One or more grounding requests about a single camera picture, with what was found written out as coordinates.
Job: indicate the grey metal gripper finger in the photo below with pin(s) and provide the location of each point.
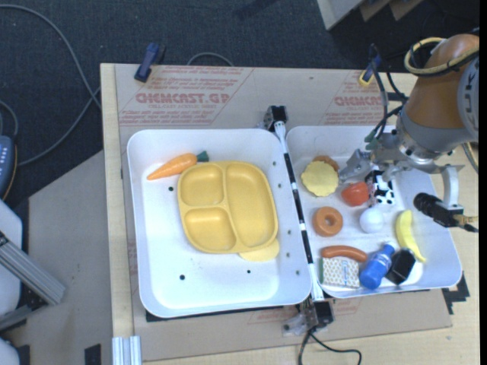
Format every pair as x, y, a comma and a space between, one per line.
355, 164
392, 172

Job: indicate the orange sausage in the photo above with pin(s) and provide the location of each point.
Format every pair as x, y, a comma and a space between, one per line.
344, 253

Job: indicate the brown cardboard board red print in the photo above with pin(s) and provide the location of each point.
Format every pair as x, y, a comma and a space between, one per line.
236, 97

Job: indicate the white ball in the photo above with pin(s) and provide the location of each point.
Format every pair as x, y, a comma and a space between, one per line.
371, 220

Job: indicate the yellow round biscuit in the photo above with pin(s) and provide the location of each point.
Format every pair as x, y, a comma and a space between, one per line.
319, 179

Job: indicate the patterned beige packet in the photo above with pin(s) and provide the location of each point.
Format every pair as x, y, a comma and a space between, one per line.
340, 274

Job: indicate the black box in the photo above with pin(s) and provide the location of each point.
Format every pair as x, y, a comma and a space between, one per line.
401, 266

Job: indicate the yellow divided plate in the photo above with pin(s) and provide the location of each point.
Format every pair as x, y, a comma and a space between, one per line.
228, 204

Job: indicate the brown round biscuit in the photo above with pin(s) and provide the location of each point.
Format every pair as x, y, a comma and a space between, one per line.
329, 160

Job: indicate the white plastic tray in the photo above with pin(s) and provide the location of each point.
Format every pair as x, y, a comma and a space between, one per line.
213, 280
433, 257

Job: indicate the orange carrot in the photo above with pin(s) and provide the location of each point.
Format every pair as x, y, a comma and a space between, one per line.
173, 165

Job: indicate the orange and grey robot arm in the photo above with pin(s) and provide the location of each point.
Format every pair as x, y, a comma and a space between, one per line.
433, 101

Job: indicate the black and white cow-print carton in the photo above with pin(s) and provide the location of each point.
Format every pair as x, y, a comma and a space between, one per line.
384, 194

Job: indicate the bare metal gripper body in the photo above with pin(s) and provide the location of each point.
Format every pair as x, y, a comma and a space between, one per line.
411, 156

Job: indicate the black cylinder on white bracket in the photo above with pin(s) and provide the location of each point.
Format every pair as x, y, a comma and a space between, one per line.
433, 205

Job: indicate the blue bottle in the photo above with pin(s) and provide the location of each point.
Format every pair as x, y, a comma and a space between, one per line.
376, 268

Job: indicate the orange doughnut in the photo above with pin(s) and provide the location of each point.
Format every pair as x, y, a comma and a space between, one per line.
328, 221

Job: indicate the red-orange toy tomato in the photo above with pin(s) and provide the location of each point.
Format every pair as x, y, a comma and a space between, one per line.
355, 194

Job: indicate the thin black and white rod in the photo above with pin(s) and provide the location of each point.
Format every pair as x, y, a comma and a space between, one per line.
300, 219

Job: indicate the yellow banana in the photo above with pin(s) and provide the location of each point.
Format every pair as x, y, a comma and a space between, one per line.
406, 232

